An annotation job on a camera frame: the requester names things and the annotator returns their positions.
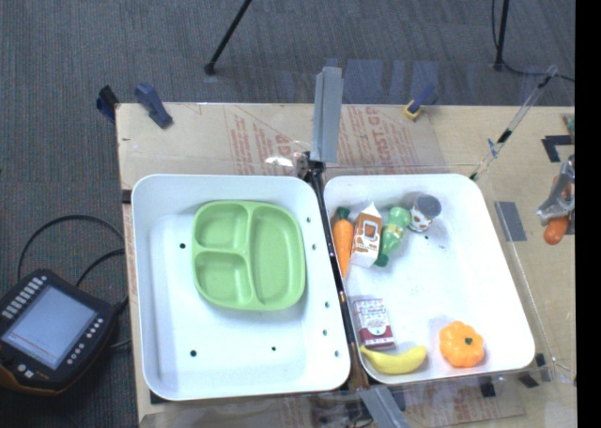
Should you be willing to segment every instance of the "tripod leg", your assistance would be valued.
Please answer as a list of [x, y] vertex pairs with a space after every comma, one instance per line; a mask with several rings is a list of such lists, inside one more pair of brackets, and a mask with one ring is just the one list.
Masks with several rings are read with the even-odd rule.
[[503, 61], [503, 44], [505, 43], [505, 28], [507, 26], [507, 12], [509, 11], [509, 0], [503, 0], [503, 9], [501, 14], [501, 27], [499, 32], [499, 45], [497, 46], [497, 59], [495, 59], [495, 69], [501, 70]]
[[251, 5], [252, 1], [253, 0], [244, 0], [244, 3], [240, 7], [238, 14], [236, 15], [236, 18], [234, 18], [234, 21], [230, 24], [229, 28], [227, 29], [227, 32], [225, 33], [225, 36], [222, 39], [222, 42], [220, 42], [219, 46], [217, 47], [217, 51], [215, 51], [215, 54], [213, 55], [213, 57], [211, 57], [210, 61], [208, 61], [208, 63], [205, 64], [206, 74], [215, 74], [215, 63], [217, 63], [217, 60], [219, 59], [219, 56], [225, 48], [227, 41], [229, 41], [229, 39], [232, 37], [232, 34], [234, 34], [238, 23], [242, 19], [242, 16], [244, 16], [246, 9], [249, 5]]

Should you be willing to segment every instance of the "wooden table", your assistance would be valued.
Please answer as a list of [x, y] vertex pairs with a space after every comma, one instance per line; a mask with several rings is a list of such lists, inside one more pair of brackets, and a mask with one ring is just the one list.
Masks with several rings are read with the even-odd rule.
[[[188, 408], [193, 418], [193, 411], [199, 408], [150, 402], [141, 366], [131, 189], [143, 176], [156, 173], [292, 175], [299, 153], [311, 148], [314, 108], [310, 104], [235, 103], [165, 103], [165, 107], [174, 118], [174, 123], [166, 129], [155, 124], [140, 104], [116, 107], [138, 417], [140, 421], [145, 417], [146, 422], [152, 420], [153, 424], [148, 426], [169, 426], [184, 408]], [[377, 175], [426, 170], [469, 176], [487, 154], [489, 140], [494, 143], [499, 138], [519, 109], [518, 106], [425, 106], [420, 116], [411, 121], [403, 116], [402, 108], [344, 105], [339, 162], [331, 166], [330, 173]], [[489, 406], [477, 406], [479, 402], [475, 401], [466, 402], [466, 407], [456, 401], [455, 405], [449, 405], [447, 400], [441, 402], [439, 409], [437, 403], [424, 400], [424, 394], [431, 389], [418, 387], [414, 394], [422, 399], [417, 405], [409, 401], [405, 412], [409, 422], [414, 421], [417, 426], [461, 421], [512, 427], [577, 425], [573, 383], [577, 369], [575, 236], [564, 237], [556, 246], [547, 245], [542, 238], [544, 228], [535, 214], [547, 199], [561, 163], [574, 154], [574, 140], [565, 121], [572, 115], [574, 108], [531, 108], [478, 180], [531, 323], [537, 350], [542, 355], [537, 360], [546, 365], [540, 370], [534, 365], [534, 370], [523, 376], [511, 374], [497, 379], [501, 389], [506, 390], [502, 396], [497, 393], [500, 405], [492, 412], [487, 412]], [[508, 234], [514, 239], [507, 239]], [[306, 398], [300, 399], [295, 412], [306, 412], [306, 403]], [[286, 406], [285, 409], [292, 409], [290, 403]], [[477, 413], [466, 413], [468, 409]], [[282, 407], [276, 405], [271, 415], [281, 420]], [[251, 423], [251, 418], [249, 415], [246, 420]], [[220, 426], [222, 419], [215, 418], [214, 426]], [[231, 422], [223, 426], [247, 426]], [[285, 426], [311, 424], [307, 420], [287, 419]]]

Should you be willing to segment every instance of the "toy banana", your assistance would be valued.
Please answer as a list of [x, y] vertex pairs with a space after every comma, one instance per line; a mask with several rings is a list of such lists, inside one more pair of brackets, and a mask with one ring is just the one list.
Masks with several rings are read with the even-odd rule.
[[412, 348], [399, 353], [398, 355], [389, 355], [366, 348], [364, 344], [359, 348], [374, 368], [386, 375], [402, 375], [417, 370], [424, 362], [427, 351], [425, 346], [413, 346]]

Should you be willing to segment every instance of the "green plate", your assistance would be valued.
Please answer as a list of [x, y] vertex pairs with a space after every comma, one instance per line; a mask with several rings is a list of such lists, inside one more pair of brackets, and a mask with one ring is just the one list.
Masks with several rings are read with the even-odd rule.
[[281, 206], [211, 201], [193, 221], [193, 276], [211, 303], [238, 310], [282, 310], [304, 292], [302, 232]]

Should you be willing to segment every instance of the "small jar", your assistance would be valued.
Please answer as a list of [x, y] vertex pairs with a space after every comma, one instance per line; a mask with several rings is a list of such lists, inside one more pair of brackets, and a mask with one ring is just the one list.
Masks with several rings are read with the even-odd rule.
[[430, 194], [418, 194], [409, 210], [411, 221], [408, 228], [411, 231], [422, 233], [430, 227], [432, 221], [440, 214], [442, 206], [440, 201]]

